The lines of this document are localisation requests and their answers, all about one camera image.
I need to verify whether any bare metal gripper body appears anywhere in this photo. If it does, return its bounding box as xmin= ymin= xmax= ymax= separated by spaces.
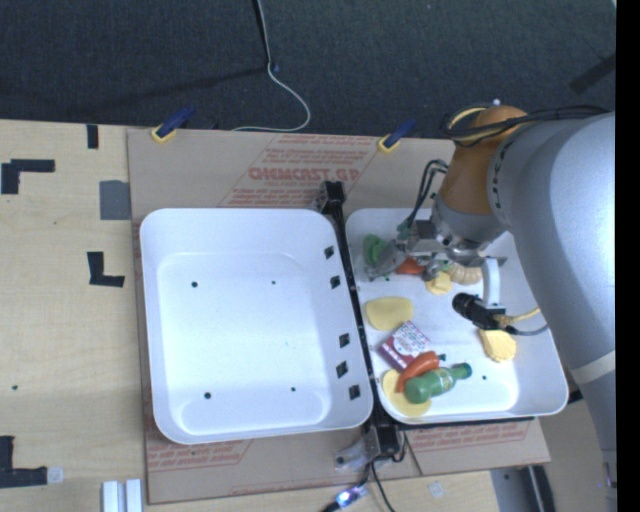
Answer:
xmin=399 ymin=219 xmax=509 ymax=269

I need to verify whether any green toy vegetable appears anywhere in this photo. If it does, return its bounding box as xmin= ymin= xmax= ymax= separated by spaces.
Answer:
xmin=362 ymin=233 xmax=389 ymax=267

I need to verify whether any small yellow toy biscuit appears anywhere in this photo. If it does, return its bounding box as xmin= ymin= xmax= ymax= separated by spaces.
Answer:
xmin=425 ymin=271 xmax=454 ymax=297

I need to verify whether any beige ridged toy bread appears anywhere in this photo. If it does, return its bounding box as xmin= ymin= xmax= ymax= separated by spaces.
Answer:
xmin=446 ymin=262 xmax=484 ymax=287

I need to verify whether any thin black rod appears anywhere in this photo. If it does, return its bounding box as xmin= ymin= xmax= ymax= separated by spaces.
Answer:
xmin=330 ymin=198 xmax=389 ymax=437

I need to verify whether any smooth yellow toy crisp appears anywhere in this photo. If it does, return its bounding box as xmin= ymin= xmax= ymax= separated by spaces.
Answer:
xmin=363 ymin=296 xmax=416 ymax=333

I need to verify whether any white plastic tray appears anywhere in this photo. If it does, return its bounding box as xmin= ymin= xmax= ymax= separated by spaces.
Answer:
xmin=138 ymin=207 xmax=375 ymax=446
xmin=344 ymin=207 xmax=570 ymax=426

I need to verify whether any pink and white carton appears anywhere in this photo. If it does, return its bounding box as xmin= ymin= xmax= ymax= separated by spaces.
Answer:
xmin=377 ymin=320 xmax=433 ymax=372

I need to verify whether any long orange carrot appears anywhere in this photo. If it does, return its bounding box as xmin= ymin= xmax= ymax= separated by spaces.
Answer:
xmin=395 ymin=350 xmax=442 ymax=394

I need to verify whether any ridged yellow toy crisp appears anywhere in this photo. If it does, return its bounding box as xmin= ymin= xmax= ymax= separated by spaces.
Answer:
xmin=477 ymin=327 xmax=518 ymax=364

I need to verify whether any green toy bottle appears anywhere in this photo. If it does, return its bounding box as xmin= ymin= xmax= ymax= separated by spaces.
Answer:
xmin=403 ymin=362 xmax=474 ymax=406

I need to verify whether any round yellow toy slice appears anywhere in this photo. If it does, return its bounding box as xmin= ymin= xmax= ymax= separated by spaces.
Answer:
xmin=381 ymin=368 xmax=433 ymax=419

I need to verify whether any brown cardboard board red print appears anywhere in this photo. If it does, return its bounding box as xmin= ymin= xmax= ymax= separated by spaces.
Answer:
xmin=125 ymin=127 xmax=552 ymax=505

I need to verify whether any black cylinder on white bracket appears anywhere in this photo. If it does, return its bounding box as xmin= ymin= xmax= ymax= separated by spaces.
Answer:
xmin=451 ymin=256 xmax=508 ymax=332

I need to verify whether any black block with thin wires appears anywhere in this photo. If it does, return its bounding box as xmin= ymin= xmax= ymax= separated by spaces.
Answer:
xmin=318 ymin=180 xmax=348 ymax=215
xmin=360 ymin=421 xmax=407 ymax=462

